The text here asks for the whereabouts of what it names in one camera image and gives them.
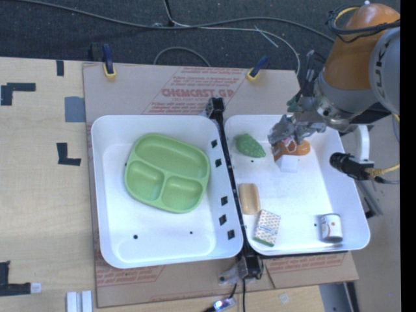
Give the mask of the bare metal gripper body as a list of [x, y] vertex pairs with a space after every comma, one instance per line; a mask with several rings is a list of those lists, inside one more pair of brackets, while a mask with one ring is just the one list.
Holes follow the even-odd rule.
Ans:
[[326, 99], [301, 97], [291, 118], [297, 133], [323, 133], [330, 127], [340, 132], [349, 129], [348, 112], [333, 106]]

